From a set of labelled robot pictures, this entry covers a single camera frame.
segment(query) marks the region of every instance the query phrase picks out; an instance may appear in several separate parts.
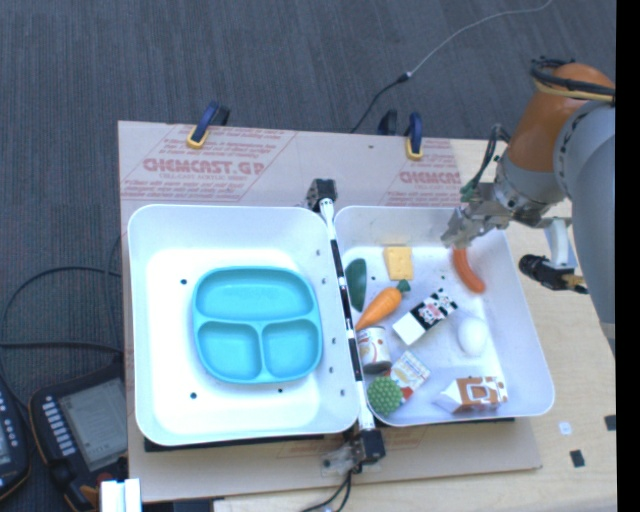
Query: tin can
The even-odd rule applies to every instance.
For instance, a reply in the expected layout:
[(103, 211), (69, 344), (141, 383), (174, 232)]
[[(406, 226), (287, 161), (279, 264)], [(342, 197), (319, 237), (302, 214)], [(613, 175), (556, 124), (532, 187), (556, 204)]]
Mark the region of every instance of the tin can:
[(374, 325), (356, 333), (358, 353), (365, 373), (382, 373), (391, 368), (387, 331)]

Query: white ball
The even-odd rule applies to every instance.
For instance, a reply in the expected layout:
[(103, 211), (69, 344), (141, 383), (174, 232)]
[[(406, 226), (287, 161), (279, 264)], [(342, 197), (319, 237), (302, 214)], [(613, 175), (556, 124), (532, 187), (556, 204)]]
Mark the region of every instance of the white ball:
[(487, 324), (479, 318), (470, 316), (465, 318), (458, 327), (458, 343), (460, 348), (470, 356), (482, 354), (489, 338)]

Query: blue bowl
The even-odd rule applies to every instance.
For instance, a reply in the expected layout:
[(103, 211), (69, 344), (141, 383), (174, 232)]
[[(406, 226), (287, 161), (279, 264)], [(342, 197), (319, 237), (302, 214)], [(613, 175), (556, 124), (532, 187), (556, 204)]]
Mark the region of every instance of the blue bowl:
[(322, 327), (306, 279), (279, 267), (226, 267), (193, 292), (195, 343), (204, 367), (224, 382), (300, 379), (320, 362)]

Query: toy carrot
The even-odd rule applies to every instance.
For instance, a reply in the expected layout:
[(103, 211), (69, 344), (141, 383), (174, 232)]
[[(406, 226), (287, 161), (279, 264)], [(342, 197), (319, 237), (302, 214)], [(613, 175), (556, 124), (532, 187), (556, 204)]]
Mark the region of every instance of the toy carrot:
[(467, 260), (467, 249), (453, 248), (453, 266), (462, 279), (462, 282), (469, 290), (475, 293), (482, 293), (485, 290), (485, 285), (482, 279), (480, 279), (475, 272), (469, 266), (469, 260)]
[(393, 313), (400, 305), (402, 293), (408, 292), (410, 289), (409, 282), (402, 279), (397, 286), (389, 286), (378, 293), (362, 312), (362, 316), (356, 324), (356, 331), (374, 325)]

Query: dark floor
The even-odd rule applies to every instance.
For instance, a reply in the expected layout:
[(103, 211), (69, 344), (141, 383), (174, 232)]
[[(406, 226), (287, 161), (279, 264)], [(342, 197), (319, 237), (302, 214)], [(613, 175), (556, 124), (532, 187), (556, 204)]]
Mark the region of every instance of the dark floor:
[[(376, 92), (435, 51), (358, 131), (375, 133), (395, 108), (401, 120), (420, 112), (428, 137), (484, 139), (494, 123), (515, 128), (534, 90), (532, 58), (575, 58), (615, 80), (616, 9), (615, 0), (0, 0), (2, 376), (26, 402), (113, 355), (67, 342), (122, 344), (119, 277), (104, 273), (119, 269), (117, 251), (109, 263), (118, 120), (195, 123), (216, 98), (233, 126), (349, 132)], [(68, 510), (37, 454), (0, 508)]]

